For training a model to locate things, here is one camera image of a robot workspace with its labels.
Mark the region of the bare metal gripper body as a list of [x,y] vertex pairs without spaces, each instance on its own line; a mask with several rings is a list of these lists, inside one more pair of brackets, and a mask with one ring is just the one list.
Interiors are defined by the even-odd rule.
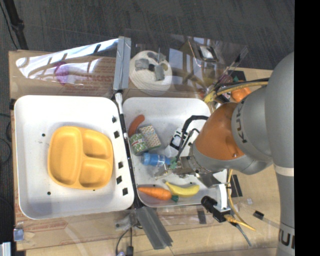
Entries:
[[176,163],[173,173],[180,178],[186,178],[188,176],[199,177],[200,166],[196,162],[193,156],[182,156]]

